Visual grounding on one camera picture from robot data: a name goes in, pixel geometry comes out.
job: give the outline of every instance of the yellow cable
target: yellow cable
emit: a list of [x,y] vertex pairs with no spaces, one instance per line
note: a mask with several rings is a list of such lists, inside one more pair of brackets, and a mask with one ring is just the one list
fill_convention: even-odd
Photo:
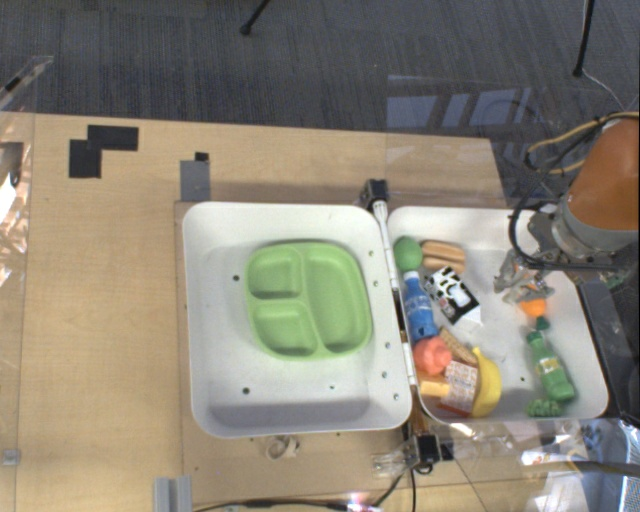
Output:
[[[566,133],[563,133],[562,135],[558,135],[557,137],[554,137],[552,139],[545,139],[545,140],[541,140],[539,142],[536,142],[535,144],[532,144],[531,146],[529,146],[527,148],[526,153],[527,154],[531,154],[533,153],[536,149],[542,147],[542,146],[548,146],[549,144],[557,144],[558,142],[562,142],[563,140],[567,140],[571,137],[573,137],[574,135],[583,132],[585,130],[588,130],[590,128],[593,128],[595,126],[598,125],[604,125],[605,123],[607,123],[608,121],[612,120],[612,119],[617,119],[617,118],[629,118],[629,117],[633,117],[633,118],[640,118],[640,112],[615,112],[614,114],[609,114],[606,116],[602,116],[598,119],[595,119],[593,121],[588,121],[584,124],[581,124],[579,126],[576,126],[575,128],[569,130]],[[574,169],[577,169],[578,167],[580,167],[582,164],[584,163],[584,159],[580,160],[579,162],[575,162],[571,165],[568,165],[567,167],[558,167],[557,169],[551,169],[549,171],[549,174],[560,174],[560,173],[565,173],[565,172],[569,172],[569,171],[573,171]]]

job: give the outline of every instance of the table surface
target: table surface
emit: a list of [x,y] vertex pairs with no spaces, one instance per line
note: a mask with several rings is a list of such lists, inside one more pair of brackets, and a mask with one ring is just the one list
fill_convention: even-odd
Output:
[[[139,149],[103,152],[102,179],[70,179],[69,140],[86,139],[89,124],[137,126]],[[196,151],[210,155],[214,199],[351,203],[366,179],[388,176],[400,190],[426,189],[428,183],[441,203],[478,194],[502,201],[485,140],[36,116],[20,512],[151,511],[154,478],[185,471],[209,471],[213,488],[220,489],[210,496],[209,480],[194,476],[201,502],[269,492],[278,476],[287,479],[278,485],[289,495],[388,485],[371,480],[368,457],[395,443],[394,432],[304,439],[314,474],[301,473],[304,459],[288,467],[289,461],[267,465],[260,440],[246,439],[209,439],[201,451],[210,466],[189,466],[200,445],[183,435],[174,222],[179,163]],[[340,484],[346,473],[339,469],[351,456],[360,462]],[[439,464],[433,476],[419,479],[420,503],[438,510],[501,510],[520,503],[510,485],[497,481],[521,477],[514,462],[493,464],[497,476],[477,460]],[[536,479],[522,484],[522,503],[540,486]],[[408,503],[410,493],[398,491],[386,510],[406,510]]]

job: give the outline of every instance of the green divided tray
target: green divided tray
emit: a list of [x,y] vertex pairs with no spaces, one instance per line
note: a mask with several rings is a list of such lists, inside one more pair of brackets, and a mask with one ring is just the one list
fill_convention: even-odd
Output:
[[299,242],[255,251],[245,269],[251,329],[280,359],[351,354],[371,338],[369,299],[360,267],[344,249]]

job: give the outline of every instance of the green bottle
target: green bottle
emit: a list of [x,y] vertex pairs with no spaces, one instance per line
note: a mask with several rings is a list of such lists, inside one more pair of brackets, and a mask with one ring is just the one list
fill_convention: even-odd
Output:
[[542,381],[550,400],[565,402],[571,400],[576,392],[567,379],[562,363],[544,342],[540,331],[533,331],[527,335],[527,342],[533,352],[536,373]]

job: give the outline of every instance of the plastic wrap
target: plastic wrap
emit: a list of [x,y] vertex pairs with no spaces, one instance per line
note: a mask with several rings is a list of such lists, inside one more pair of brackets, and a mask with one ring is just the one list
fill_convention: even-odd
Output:
[[22,321],[34,137],[34,80],[51,62],[28,60],[0,89],[0,508],[15,507]]

